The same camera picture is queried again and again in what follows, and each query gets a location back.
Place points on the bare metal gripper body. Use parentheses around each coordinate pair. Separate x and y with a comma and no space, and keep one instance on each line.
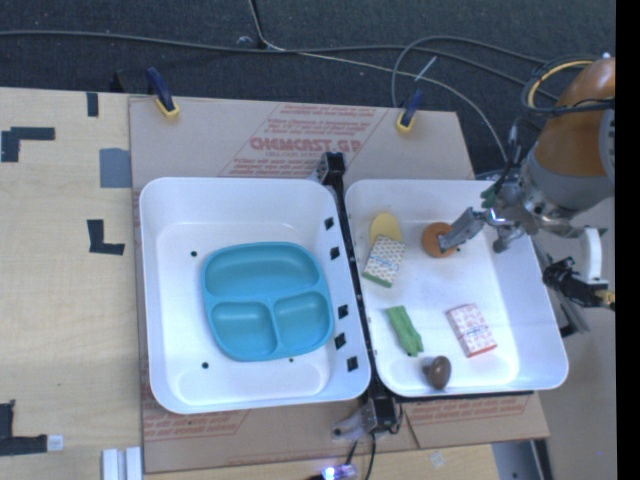
(525,210)

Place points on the brown cardboard board red print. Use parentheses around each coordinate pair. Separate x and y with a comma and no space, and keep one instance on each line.
(210,138)

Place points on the brown toy mushroom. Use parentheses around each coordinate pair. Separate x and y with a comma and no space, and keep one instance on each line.
(440,370)

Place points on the orange doughnut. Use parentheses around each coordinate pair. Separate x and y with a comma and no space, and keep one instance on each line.
(430,240)

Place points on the white and green carton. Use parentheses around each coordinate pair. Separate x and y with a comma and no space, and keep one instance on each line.
(384,262)

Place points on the black cylinder on white bracket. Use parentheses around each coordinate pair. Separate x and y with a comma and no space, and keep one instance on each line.
(575,280)

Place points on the green toy vegetable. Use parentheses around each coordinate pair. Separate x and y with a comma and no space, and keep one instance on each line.
(405,330)

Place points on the blue divided plate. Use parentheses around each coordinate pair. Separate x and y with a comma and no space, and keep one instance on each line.
(265,298)

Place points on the pink and white carton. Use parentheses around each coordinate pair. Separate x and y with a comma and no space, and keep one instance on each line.
(471,330)

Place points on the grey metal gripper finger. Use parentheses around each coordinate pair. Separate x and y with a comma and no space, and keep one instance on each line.
(506,240)
(462,230)

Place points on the thin black rod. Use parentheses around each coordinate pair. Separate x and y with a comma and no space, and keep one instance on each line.
(356,268)

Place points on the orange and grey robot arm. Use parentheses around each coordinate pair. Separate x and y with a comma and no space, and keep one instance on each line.
(575,133)

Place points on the white plastic tray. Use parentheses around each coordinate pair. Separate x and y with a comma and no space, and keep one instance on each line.
(180,318)
(450,288)

